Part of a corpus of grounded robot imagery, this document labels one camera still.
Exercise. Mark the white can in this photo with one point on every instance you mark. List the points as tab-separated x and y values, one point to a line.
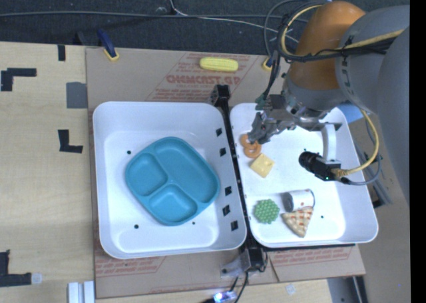
301	199

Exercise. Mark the white plastic tray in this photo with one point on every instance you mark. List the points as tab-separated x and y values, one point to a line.
116	195
336	201

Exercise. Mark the orange pretzel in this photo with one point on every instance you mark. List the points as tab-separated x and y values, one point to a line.
252	154

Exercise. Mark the green grapes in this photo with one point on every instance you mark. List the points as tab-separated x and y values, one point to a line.
266	211

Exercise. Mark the brown cardboard board, red print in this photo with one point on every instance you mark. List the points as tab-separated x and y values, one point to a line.
186	275

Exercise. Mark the blue divided plate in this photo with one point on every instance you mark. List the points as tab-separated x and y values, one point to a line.
173	175

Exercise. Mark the black cylinder on white bracket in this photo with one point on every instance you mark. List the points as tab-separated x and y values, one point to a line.
317	163

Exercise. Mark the yellow cheese wedge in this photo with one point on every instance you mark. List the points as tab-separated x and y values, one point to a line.
262	165

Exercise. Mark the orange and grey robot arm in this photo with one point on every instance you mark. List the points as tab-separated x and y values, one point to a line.
372	72

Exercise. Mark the yellow corn cob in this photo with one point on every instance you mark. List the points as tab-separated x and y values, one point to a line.
219	64

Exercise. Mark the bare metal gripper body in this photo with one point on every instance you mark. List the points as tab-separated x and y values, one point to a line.
281	113

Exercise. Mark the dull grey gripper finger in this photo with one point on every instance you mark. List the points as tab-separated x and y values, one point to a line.
257	128
270	135

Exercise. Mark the pizza slice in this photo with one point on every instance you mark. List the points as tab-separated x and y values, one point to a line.
299	221

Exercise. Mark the thin black rod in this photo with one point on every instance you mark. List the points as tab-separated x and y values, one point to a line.
237	168

